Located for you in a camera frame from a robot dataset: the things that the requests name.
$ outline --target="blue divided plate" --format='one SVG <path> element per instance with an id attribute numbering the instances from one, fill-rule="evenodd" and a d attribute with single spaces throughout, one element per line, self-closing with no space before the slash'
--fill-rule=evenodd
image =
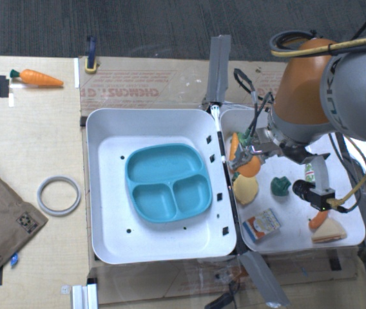
<path id="1" fill-rule="evenodd" d="M 126 160 L 126 183 L 136 211 L 153 223 L 190 218 L 211 204 L 206 166 L 186 144 L 134 151 Z"/>

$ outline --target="carrot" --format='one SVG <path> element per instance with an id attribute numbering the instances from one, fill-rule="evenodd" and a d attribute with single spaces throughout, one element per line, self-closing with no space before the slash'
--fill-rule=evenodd
<path id="1" fill-rule="evenodd" d="M 10 72 L 11 78 L 19 77 L 26 84 L 33 84 L 39 86 L 62 86 L 63 81 L 53 78 L 49 75 L 45 75 L 44 73 L 40 73 L 38 71 L 33 71 L 29 69 L 25 69 L 22 72 L 18 72 L 15 70 L 11 70 Z"/>
<path id="2" fill-rule="evenodd" d="M 238 145 L 239 145 L 239 137 L 237 133 L 233 133 L 232 142 L 230 145 L 229 160 L 235 159 L 235 153 Z M 254 177 L 257 173 L 259 173 L 259 171 L 260 171 L 260 160 L 257 156 L 253 156 L 248 163 L 238 167 L 238 169 L 235 170 L 234 172 L 239 172 L 246 178 L 251 178 Z"/>
<path id="3" fill-rule="evenodd" d="M 317 215 L 309 221 L 309 228 L 317 229 L 326 220 L 328 211 L 319 211 Z"/>

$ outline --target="gray ring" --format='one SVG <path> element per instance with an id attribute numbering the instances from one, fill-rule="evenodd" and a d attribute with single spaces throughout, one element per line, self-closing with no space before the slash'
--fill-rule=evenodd
<path id="1" fill-rule="evenodd" d="M 63 209 L 61 211 L 56 211 L 56 210 L 53 210 L 53 209 L 49 209 L 44 204 L 43 199 L 41 198 L 41 195 L 43 193 L 44 188 L 47 185 L 49 185 L 50 183 L 56 182 L 56 181 L 64 181 L 64 182 L 67 182 L 67 183 L 71 184 L 77 192 L 77 197 L 75 199 L 74 204 L 71 205 L 70 207 L 68 207 L 67 209 Z M 80 199 L 81 199 L 81 190 L 80 190 L 79 185 L 77 184 L 77 182 L 75 180 L 73 180 L 69 176 L 65 176 L 65 175 L 56 175 L 56 176 L 52 176 L 52 177 L 49 177 L 49 178 L 45 179 L 42 182 L 42 184 L 40 184 L 40 186 L 37 190 L 37 201 L 39 203 L 40 208 L 43 211 L 45 211 L 45 213 L 47 213 L 49 215 L 53 215 L 53 216 L 65 216 L 65 215 L 71 213 L 80 204 Z"/>

